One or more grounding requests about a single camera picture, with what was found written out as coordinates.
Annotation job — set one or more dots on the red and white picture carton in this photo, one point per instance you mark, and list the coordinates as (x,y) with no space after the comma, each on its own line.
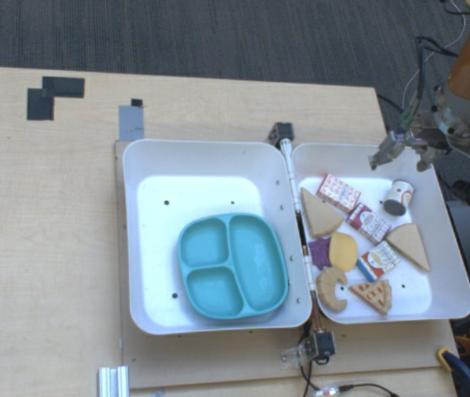
(369,223)

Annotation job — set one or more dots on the thin black and white rod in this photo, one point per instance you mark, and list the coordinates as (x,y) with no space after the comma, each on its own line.
(291,172)

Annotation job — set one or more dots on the tan croissant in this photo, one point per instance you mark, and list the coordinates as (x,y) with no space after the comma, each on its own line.
(328,288)

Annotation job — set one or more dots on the tan triangular bread slice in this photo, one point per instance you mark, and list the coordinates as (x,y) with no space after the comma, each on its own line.
(317,217)
(409,244)

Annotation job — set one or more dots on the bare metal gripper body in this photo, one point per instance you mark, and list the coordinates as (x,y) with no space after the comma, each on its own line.
(452,132)

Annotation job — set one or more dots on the purple grapes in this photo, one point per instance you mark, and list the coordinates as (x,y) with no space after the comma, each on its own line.
(319,254)

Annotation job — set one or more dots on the yellow oval toy food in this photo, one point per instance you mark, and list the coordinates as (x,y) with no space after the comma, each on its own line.
(343,251)

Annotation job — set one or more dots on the blue divided plate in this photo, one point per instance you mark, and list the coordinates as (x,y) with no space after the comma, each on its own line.
(251,254)

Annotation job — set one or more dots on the pizza slice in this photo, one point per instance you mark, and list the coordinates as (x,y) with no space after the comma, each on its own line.
(373,296)

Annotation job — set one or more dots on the white plastic tray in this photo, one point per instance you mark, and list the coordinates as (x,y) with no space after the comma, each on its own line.
(156,230)
(437,238)

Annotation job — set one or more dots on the red and white patterned carton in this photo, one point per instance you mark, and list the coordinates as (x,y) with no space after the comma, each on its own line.
(338,192)

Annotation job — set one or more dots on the small white and orange can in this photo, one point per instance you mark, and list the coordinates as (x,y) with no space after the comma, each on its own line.
(400,194)

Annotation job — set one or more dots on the blue red and white carton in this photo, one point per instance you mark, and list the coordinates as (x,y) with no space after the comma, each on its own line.
(379,261)

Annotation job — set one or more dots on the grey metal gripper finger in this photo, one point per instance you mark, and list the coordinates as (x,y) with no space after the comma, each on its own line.
(386,149)
(425,159)

